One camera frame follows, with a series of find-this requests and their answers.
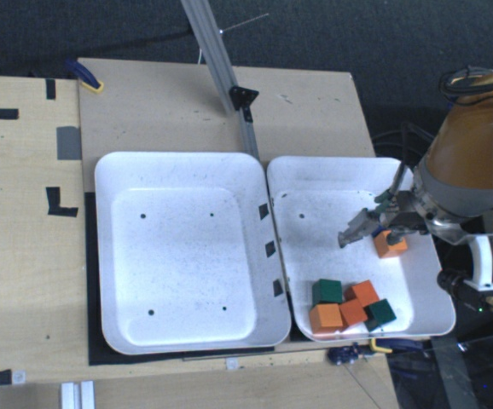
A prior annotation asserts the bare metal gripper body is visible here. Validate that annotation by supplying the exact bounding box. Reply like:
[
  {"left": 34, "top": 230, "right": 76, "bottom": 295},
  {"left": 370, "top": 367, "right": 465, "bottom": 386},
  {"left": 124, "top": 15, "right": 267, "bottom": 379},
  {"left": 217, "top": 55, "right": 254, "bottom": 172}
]
[{"left": 376, "top": 190, "right": 472, "bottom": 246}]

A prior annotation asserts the orange cube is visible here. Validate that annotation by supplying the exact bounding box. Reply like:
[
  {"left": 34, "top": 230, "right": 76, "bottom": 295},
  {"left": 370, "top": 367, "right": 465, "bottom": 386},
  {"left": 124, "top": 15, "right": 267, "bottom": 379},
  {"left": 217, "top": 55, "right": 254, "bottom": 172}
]
[
  {"left": 308, "top": 302, "right": 345, "bottom": 337},
  {"left": 343, "top": 279, "right": 381, "bottom": 308},
  {"left": 338, "top": 297, "right": 369, "bottom": 330},
  {"left": 372, "top": 229, "right": 409, "bottom": 260}
]

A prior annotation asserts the white plastic tray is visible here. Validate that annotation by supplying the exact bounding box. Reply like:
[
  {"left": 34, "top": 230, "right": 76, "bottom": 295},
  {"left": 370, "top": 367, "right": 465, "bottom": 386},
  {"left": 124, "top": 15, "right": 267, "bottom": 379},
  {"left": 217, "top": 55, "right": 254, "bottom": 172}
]
[
  {"left": 94, "top": 151, "right": 293, "bottom": 356},
  {"left": 265, "top": 155, "right": 457, "bottom": 343}
]

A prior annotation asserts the green cube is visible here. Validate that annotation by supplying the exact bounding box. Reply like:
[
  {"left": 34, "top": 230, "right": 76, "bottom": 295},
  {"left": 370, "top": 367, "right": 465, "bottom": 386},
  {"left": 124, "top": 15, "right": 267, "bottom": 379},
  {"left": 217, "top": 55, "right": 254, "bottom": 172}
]
[
  {"left": 362, "top": 297, "right": 398, "bottom": 333},
  {"left": 310, "top": 278, "right": 345, "bottom": 307}
]

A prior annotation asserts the pale wood board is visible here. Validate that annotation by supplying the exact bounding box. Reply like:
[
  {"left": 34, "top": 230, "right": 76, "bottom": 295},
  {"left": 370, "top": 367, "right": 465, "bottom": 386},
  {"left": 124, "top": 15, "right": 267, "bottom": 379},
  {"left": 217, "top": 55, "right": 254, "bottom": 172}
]
[{"left": 77, "top": 57, "right": 397, "bottom": 364}]

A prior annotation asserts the black cylinder on white bracket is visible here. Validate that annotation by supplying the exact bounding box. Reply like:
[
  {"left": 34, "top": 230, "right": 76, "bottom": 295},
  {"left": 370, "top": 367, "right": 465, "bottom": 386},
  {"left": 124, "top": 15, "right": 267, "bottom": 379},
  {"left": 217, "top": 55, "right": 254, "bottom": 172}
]
[{"left": 437, "top": 233, "right": 493, "bottom": 314}]

